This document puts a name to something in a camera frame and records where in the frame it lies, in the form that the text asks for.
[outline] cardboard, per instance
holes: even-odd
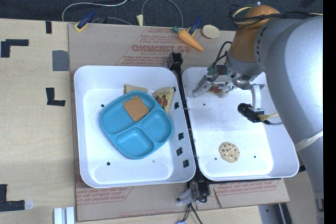
[[[165,66],[171,52],[182,54],[182,70],[209,66],[221,45],[233,39],[234,32],[220,31],[218,38],[208,39],[197,31],[195,38],[204,48],[204,52],[200,52],[184,44],[176,33],[166,27],[90,24],[85,31],[78,33],[73,26],[68,25],[68,39],[77,162],[77,221],[184,212],[185,206],[176,205],[175,199],[176,195],[187,189],[186,184],[94,189],[82,181],[79,174],[73,75],[85,65]],[[287,190],[283,179],[280,179],[213,184],[207,202],[195,206],[197,210],[206,210],[287,201]]]

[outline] blue plate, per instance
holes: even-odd
[[[149,113],[133,121],[123,103],[139,97]],[[107,105],[100,114],[100,126],[111,143],[126,157],[141,159],[156,151],[172,136],[173,122],[149,94],[132,91]]]

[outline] carrot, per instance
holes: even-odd
[[[189,32],[187,30],[179,30],[178,31],[178,37],[180,38],[180,40],[182,40],[184,43],[188,44],[189,46],[199,50],[199,51],[204,51],[204,49],[202,48],[202,46],[198,43],[198,41],[189,34]]]

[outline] toy carrot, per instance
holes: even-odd
[[[190,35],[187,30],[179,30],[177,27],[174,27],[173,31],[177,32],[179,39],[182,40],[184,43],[199,51],[204,51],[198,41],[192,35]]]

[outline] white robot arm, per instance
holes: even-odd
[[[244,18],[236,15],[248,10]],[[323,186],[323,16],[281,14],[266,5],[246,6],[231,14],[239,24],[224,65],[217,62],[194,90],[210,85],[222,97],[235,88],[254,89],[251,82],[262,72],[277,112],[310,177],[318,224],[324,223]],[[239,108],[259,121],[254,105]]]

